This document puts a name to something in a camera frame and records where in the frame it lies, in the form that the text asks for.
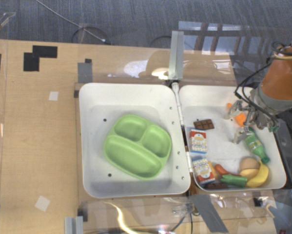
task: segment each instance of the table surface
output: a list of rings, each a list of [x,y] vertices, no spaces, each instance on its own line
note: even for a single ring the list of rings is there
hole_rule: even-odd
[[[33,45],[57,46],[58,57],[41,58],[39,72],[24,72],[23,53],[31,53]],[[64,233],[64,218],[75,217],[83,201],[90,202],[88,207],[92,209],[92,221],[84,223],[88,233],[98,226],[117,226],[118,212],[101,200],[83,195],[80,186],[74,98],[78,63],[92,59],[96,82],[162,84],[164,81],[151,73],[168,67],[169,51],[0,40],[0,54],[0,234]],[[229,56],[188,51],[184,58],[191,62],[191,67],[184,70],[183,84],[195,80],[198,84],[235,85],[229,65],[221,71],[212,68],[216,60],[226,59],[229,63]],[[58,92],[57,100],[49,100],[51,92]],[[35,206],[40,196],[49,200],[45,211]],[[262,191],[260,196],[272,198],[272,192]],[[240,194],[225,197],[228,201],[234,199],[234,203],[218,207],[218,212],[230,233],[249,233],[249,229],[253,233],[274,233],[272,217],[264,208],[254,207],[252,195],[246,195],[237,204],[235,199]],[[163,224],[174,226],[179,221],[179,217],[164,213],[171,211],[165,198],[105,202],[121,206],[126,223],[132,227],[161,223],[164,228],[167,225]],[[187,217],[176,231],[190,233],[190,228]],[[194,230],[209,233],[200,216],[194,216]]]

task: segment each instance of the toy banana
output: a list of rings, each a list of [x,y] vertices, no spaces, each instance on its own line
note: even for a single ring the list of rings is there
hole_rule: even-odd
[[[268,177],[269,169],[268,167],[260,161],[261,165],[259,167],[258,173],[254,178],[251,178],[246,186],[248,187],[259,187],[265,183]]]

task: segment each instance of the green divided plate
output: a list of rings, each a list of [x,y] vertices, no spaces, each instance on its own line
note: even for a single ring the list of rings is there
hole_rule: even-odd
[[[167,131],[145,118],[129,114],[116,121],[104,142],[103,152],[122,171],[148,180],[161,172],[171,148]]]

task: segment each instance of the gray carpet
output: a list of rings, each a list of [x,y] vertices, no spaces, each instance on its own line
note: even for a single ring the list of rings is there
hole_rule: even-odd
[[[114,45],[148,46],[177,30],[179,21],[285,28],[288,34],[278,38],[292,39],[292,0],[40,1],[78,24],[99,28]],[[70,42],[78,29],[34,0],[0,0],[0,17],[4,12],[17,13],[11,39]]]

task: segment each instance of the bottle cap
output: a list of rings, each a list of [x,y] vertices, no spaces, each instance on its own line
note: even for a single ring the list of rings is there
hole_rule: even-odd
[[[266,156],[266,157],[263,157],[263,158],[261,159],[261,161],[262,161],[263,164],[267,164],[270,160],[271,160],[271,159],[268,158],[267,156]]]

